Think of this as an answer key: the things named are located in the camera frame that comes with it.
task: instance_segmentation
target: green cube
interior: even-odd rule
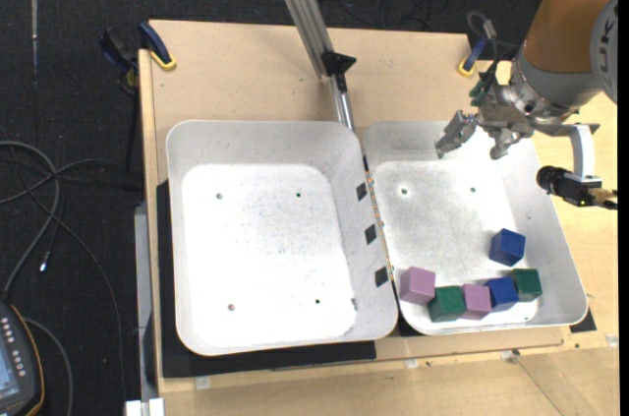
[[[521,302],[535,301],[542,295],[542,283],[537,269],[513,269],[509,275]]]
[[[430,319],[433,322],[454,322],[466,311],[460,286],[441,286],[434,289],[429,302]]]

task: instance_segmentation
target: pink cube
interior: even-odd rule
[[[409,267],[400,278],[400,299],[413,304],[427,304],[434,298],[434,281],[435,274],[431,270]]]
[[[491,293],[489,287],[466,283],[461,287],[467,311],[461,316],[468,320],[480,320],[491,313]]]

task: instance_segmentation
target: cube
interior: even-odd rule
[[[465,301],[460,286],[441,286],[434,289],[434,299],[429,302],[430,319],[433,322],[454,322],[465,313]]]
[[[435,274],[431,270],[409,267],[400,278],[400,299],[424,306],[434,297]]]
[[[513,269],[509,276],[515,284],[520,301],[532,302],[542,295],[542,282],[537,269]]]
[[[513,280],[509,276],[489,279],[485,286],[489,288],[493,311],[508,310],[520,300]]]
[[[491,238],[489,258],[505,266],[514,266],[524,257],[526,237],[508,229],[502,229]]]
[[[461,318],[468,320],[480,320],[491,313],[491,292],[484,285],[466,283],[461,287],[466,312]]]

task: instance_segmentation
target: white tray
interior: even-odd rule
[[[200,355],[397,323],[363,154],[336,122],[187,121],[166,141],[175,316]]]
[[[409,266],[436,273],[436,286],[484,283],[512,269],[489,259],[503,227],[526,236],[515,267],[540,273],[543,295],[480,321],[433,323],[427,306],[400,301],[409,325],[425,334],[571,325],[588,308],[581,279],[551,198],[537,185],[541,165],[530,141],[491,160],[480,128],[438,159],[434,143],[447,122],[382,122],[365,133],[373,193],[396,281]]]

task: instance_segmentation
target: dark carpet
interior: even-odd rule
[[[320,0],[330,27],[469,32],[473,9],[490,17],[498,37],[519,43],[540,0]],[[63,228],[48,229],[19,273],[11,302],[53,330],[75,375],[77,415],[119,415],[125,399],[140,397],[134,209],[142,201],[139,141],[124,173],[132,100],[118,71],[101,55],[98,38],[115,27],[134,46],[149,18],[291,24],[283,0],[38,0],[37,71],[33,69],[30,0],[0,0],[0,140],[17,139],[44,151],[57,167],[81,159],[61,181]],[[207,45],[208,54],[211,44]],[[0,284],[43,224],[53,188],[4,201],[44,175],[21,150],[0,151]],[[39,265],[53,246],[48,270]],[[121,363],[117,303],[122,331]],[[34,332],[46,378],[41,414],[65,414],[68,387],[59,352]]]

